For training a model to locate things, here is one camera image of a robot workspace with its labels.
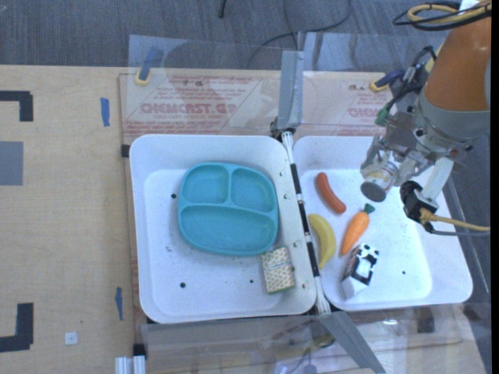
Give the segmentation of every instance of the yellow cable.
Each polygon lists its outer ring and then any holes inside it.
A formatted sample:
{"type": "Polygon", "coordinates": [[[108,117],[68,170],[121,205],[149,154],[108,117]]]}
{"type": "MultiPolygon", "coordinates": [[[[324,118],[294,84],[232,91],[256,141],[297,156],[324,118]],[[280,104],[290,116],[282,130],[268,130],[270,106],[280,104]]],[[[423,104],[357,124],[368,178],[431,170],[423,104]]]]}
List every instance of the yellow cable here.
{"type": "Polygon", "coordinates": [[[425,18],[422,16],[417,16],[416,12],[420,11],[443,11],[448,14],[455,14],[453,16],[448,16],[446,18],[440,19],[428,19],[427,23],[459,23],[466,19],[473,18],[475,16],[484,14],[486,11],[492,11],[492,2],[487,3],[486,5],[481,5],[479,7],[475,7],[474,9],[470,9],[469,11],[462,12],[461,14],[457,14],[458,10],[449,7],[448,5],[438,5],[438,4],[421,4],[415,5],[411,9],[407,11],[407,17],[409,20],[413,22],[418,22],[424,20],[425,18]]]}
{"type": "Polygon", "coordinates": [[[475,224],[470,224],[466,223],[464,221],[457,221],[456,219],[451,219],[448,217],[442,217],[442,216],[437,216],[431,213],[428,209],[421,208],[420,210],[421,216],[419,219],[423,222],[426,223],[428,221],[442,221],[444,223],[449,223],[453,224],[455,226],[459,226],[462,228],[469,228],[471,230],[476,230],[476,231],[490,231],[490,227],[484,227],[484,226],[477,226],[475,224]]]}

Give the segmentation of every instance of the toy carrot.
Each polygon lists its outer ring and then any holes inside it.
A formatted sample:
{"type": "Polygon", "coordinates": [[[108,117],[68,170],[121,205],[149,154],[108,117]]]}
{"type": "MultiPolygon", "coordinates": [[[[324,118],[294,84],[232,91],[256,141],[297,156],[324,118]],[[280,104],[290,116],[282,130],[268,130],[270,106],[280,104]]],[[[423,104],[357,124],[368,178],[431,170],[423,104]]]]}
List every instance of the toy carrot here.
{"type": "Polygon", "coordinates": [[[346,254],[353,245],[359,241],[360,236],[369,226],[369,213],[374,212],[374,206],[367,203],[364,210],[357,212],[350,220],[349,226],[346,228],[345,237],[343,237],[342,255],[346,254]]]}

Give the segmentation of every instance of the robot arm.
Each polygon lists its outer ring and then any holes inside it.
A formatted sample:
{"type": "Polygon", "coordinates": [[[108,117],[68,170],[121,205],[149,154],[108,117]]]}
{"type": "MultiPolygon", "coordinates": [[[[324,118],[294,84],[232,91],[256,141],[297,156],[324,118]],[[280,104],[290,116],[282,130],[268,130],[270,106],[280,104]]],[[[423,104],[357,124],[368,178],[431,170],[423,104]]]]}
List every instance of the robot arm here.
{"type": "MultiPolygon", "coordinates": [[[[491,2],[479,6],[491,10],[491,2]]],[[[360,167],[367,198],[384,199],[372,174],[391,164],[396,167],[391,185],[401,187],[406,215],[421,222],[420,209],[438,209],[435,199],[452,170],[465,160],[473,142],[490,131],[491,12],[486,14],[452,29],[414,107],[391,115],[389,106],[378,118],[386,133],[373,139],[360,167]],[[432,172],[424,187],[412,180],[428,168],[432,172]]]]}

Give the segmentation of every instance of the gray square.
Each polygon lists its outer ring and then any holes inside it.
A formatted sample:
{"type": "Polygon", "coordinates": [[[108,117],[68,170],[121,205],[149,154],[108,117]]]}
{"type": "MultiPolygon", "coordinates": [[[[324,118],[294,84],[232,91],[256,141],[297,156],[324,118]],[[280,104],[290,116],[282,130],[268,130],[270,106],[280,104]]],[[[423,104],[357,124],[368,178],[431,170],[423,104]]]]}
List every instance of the gray square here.
{"type": "Polygon", "coordinates": [[[23,185],[23,143],[0,141],[0,185],[23,185]]]}

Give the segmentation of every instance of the black cable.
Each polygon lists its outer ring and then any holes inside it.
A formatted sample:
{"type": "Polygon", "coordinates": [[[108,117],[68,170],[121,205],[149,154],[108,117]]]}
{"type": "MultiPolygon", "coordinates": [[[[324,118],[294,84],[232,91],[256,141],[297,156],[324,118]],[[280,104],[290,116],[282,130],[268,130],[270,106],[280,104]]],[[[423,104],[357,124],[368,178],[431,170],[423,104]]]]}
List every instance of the black cable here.
{"type": "Polygon", "coordinates": [[[293,28],[292,28],[291,21],[289,19],[289,14],[288,14],[288,0],[282,0],[282,5],[283,5],[283,8],[284,8],[285,22],[286,22],[286,26],[289,29],[289,32],[286,33],[286,34],[279,34],[277,36],[271,37],[270,39],[267,39],[265,42],[263,42],[260,46],[258,46],[257,49],[248,58],[248,60],[246,62],[246,67],[248,66],[248,63],[251,62],[251,60],[253,59],[253,57],[255,56],[255,54],[261,48],[267,46],[269,43],[271,43],[273,41],[276,41],[278,39],[282,39],[283,37],[292,37],[293,38],[293,44],[295,45],[295,50],[298,50],[298,42],[296,40],[296,35],[299,32],[305,32],[305,33],[306,32],[321,32],[321,31],[325,31],[325,30],[328,30],[328,29],[331,29],[333,27],[341,25],[342,23],[344,23],[350,17],[350,14],[352,12],[352,0],[346,0],[346,1],[347,1],[346,13],[345,13],[345,15],[342,18],[340,18],[336,22],[329,23],[326,26],[320,26],[318,28],[304,29],[304,30],[296,30],[296,31],[294,31],[293,28]]]}
{"type": "MultiPolygon", "coordinates": [[[[436,61],[437,56],[435,54],[435,51],[432,46],[426,46],[424,47],[412,60],[411,66],[414,67],[416,70],[418,69],[417,65],[419,60],[426,54],[430,54],[431,58],[436,61]]],[[[420,92],[421,89],[423,88],[423,85],[416,84],[416,85],[411,85],[411,81],[408,79],[403,80],[402,86],[398,89],[398,92],[394,95],[394,97],[386,103],[384,106],[384,109],[386,111],[390,111],[391,108],[395,105],[397,101],[400,101],[403,97],[405,97],[407,94],[411,92],[420,92]]]]}
{"type": "MultiPolygon", "coordinates": [[[[458,3],[455,3],[455,2],[433,2],[433,3],[425,3],[424,5],[429,5],[430,10],[431,10],[432,5],[446,5],[447,7],[451,8],[451,9],[457,9],[457,7],[458,7],[458,3]]],[[[421,25],[422,23],[432,23],[435,20],[451,18],[453,16],[458,18],[458,14],[462,14],[462,13],[468,12],[468,11],[473,11],[476,9],[477,9],[477,7],[471,7],[469,9],[462,9],[462,10],[458,10],[456,12],[449,12],[447,14],[442,14],[439,16],[431,17],[431,18],[418,19],[417,21],[399,21],[403,16],[407,15],[407,13],[409,12],[408,10],[405,10],[402,14],[396,16],[391,21],[391,23],[395,26],[410,25],[410,26],[413,26],[414,28],[419,29],[419,30],[440,31],[440,30],[450,30],[450,29],[456,28],[458,26],[464,26],[464,25],[467,25],[469,23],[473,23],[473,22],[478,21],[480,19],[486,18],[488,16],[492,16],[492,11],[486,9],[486,11],[482,14],[471,17],[469,19],[457,21],[454,23],[446,23],[443,25],[429,25],[429,26],[421,25]]],[[[419,11],[414,12],[414,14],[418,14],[421,11],[429,11],[429,10],[428,9],[421,9],[419,11]]]]}
{"type": "Polygon", "coordinates": [[[438,231],[438,230],[430,230],[428,231],[431,234],[435,235],[455,235],[457,237],[485,237],[486,235],[490,235],[490,231],[481,231],[480,233],[472,233],[472,232],[458,232],[458,231],[438,231]]]}

